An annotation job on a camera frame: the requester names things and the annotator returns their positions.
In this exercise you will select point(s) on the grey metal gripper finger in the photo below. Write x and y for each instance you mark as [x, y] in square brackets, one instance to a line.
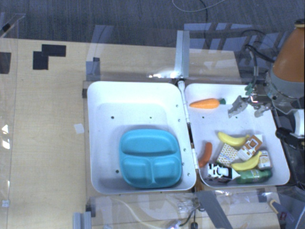
[261, 111]
[238, 105]

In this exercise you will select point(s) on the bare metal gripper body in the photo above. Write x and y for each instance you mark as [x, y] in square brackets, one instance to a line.
[261, 96]

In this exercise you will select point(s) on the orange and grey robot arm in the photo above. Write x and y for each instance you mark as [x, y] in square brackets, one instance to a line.
[287, 63]

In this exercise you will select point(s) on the white plastic tray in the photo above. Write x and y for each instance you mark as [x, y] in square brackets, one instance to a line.
[238, 125]
[133, 104]

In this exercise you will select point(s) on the orange carrot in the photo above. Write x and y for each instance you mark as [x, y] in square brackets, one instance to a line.
[206, 103]

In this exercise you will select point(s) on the yellow banana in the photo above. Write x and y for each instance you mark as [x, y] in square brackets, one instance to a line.
[232, 139]
[247, 164]

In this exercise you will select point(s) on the brown and white carton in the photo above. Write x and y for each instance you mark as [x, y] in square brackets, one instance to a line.
[250, 147]

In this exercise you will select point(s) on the small beige can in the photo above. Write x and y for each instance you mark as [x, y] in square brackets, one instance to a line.
[265, 161]

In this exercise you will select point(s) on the white and yellow patterned carton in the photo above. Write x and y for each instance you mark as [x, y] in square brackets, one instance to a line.
[226, 155]

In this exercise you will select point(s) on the orange sausage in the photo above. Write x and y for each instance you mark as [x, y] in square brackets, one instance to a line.
[206, 154]

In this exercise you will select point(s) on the green bottle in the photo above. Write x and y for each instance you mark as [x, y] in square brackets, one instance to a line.
[253, 176]

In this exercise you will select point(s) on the black and white carton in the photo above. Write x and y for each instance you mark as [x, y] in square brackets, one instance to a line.
[220, 172]

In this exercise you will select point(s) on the blue divided plate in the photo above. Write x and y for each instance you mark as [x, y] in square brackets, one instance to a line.
[149, 157]

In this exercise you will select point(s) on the black cylinder on white bracket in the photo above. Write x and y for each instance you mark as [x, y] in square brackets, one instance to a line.
[294, 133]

